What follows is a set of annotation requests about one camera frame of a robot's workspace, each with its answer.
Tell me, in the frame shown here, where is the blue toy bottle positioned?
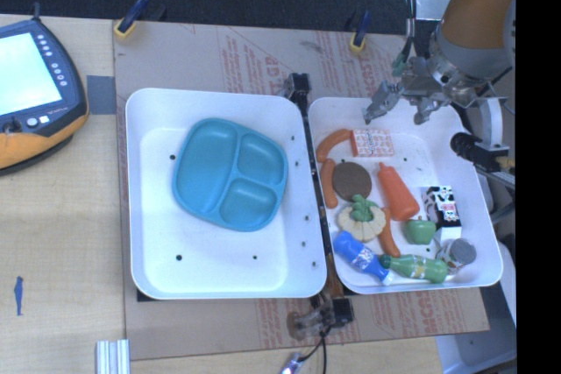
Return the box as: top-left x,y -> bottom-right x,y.
332,229 -> 394,287

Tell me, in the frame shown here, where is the red and white carton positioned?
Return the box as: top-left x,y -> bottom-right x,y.
348,128 -> 396,159

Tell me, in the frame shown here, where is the orange toy bottle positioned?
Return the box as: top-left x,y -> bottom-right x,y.
377,161 -> 422,222

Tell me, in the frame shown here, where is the orange toy sausage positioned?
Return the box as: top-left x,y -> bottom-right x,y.
319,158 -> 340,209
377,207 -> 401,258
315,128 -> 354,161

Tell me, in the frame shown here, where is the blue divided plate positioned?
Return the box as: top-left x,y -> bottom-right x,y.
171,116 -> 289,233

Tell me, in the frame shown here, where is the brown cardboard board red print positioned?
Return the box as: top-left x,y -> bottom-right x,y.
112,18 -> 492,361

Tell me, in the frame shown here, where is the cow print white carton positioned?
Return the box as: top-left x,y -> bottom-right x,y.
420,185 -> 464,244

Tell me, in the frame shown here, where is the black cylinder on white bracket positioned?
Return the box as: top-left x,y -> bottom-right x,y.
450,97 -> 512,173

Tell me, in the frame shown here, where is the green toy bottle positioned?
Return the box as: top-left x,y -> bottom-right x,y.
379,253 -> 450,286

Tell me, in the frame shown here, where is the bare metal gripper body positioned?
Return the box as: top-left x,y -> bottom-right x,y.
399,54 -> 488,109

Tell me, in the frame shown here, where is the cream and green toy cauliflower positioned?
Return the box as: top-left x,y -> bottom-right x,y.
337,194 -> 387,242

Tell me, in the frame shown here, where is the white plastic tray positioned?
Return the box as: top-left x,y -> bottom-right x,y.
124,88 -> 330,300
307,96 -> 504,296

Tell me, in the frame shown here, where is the brown round toy biscuit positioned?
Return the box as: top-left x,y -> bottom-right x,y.
330,161 -> 373,203

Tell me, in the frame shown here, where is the small grey can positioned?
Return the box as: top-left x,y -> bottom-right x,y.
439,237 -> 479,275

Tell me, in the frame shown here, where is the thin black and white rod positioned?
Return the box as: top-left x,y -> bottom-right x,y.
296,94 -> 339,300

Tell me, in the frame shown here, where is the black block with thin wires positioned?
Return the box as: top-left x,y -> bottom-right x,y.
329,297 -> 356,328
282,73 -> 312,102

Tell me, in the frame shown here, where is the green toy pepper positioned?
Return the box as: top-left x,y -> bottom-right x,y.
402,215 -> 438,245

